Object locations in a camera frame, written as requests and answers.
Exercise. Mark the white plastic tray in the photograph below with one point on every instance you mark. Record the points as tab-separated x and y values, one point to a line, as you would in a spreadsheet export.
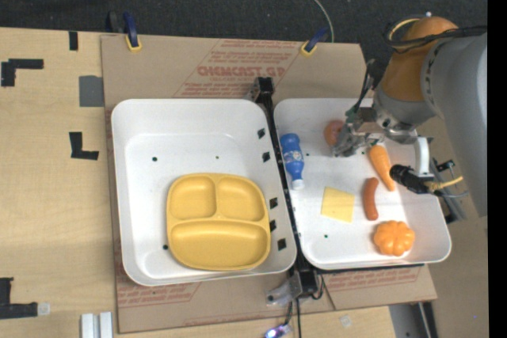
340	245
190	146

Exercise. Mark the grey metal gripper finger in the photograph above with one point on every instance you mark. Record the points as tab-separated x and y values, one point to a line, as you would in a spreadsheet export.
358	143
342	142

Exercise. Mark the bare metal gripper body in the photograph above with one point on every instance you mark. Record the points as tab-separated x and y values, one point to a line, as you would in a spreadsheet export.
390	130

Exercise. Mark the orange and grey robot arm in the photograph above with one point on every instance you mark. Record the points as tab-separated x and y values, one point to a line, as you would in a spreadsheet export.
451	91

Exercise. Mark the orange sausage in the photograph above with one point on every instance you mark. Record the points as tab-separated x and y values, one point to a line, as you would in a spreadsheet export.
371	200

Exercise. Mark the orange doughnut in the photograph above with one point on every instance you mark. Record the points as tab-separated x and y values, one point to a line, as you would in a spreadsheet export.
330	132

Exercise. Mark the brown cardboard board red print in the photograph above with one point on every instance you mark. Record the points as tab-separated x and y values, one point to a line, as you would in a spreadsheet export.
166	67

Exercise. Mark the orange carrot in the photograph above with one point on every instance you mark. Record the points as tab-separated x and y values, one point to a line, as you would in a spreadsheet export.
381	164

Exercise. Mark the blue plastic bottle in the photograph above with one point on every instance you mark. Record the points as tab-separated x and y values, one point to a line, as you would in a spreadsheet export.
292	158

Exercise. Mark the yellow divided plate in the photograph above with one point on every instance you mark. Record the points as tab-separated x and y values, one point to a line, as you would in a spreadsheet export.
218	223

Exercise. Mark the black cylinder on white bracket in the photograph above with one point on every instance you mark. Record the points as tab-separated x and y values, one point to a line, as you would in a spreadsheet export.
408	178

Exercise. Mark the yellow cheese slice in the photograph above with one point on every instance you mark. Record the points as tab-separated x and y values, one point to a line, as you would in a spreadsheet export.
338	205

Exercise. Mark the orange pumpkin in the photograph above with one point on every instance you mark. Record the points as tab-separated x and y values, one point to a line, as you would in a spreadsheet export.
394	237

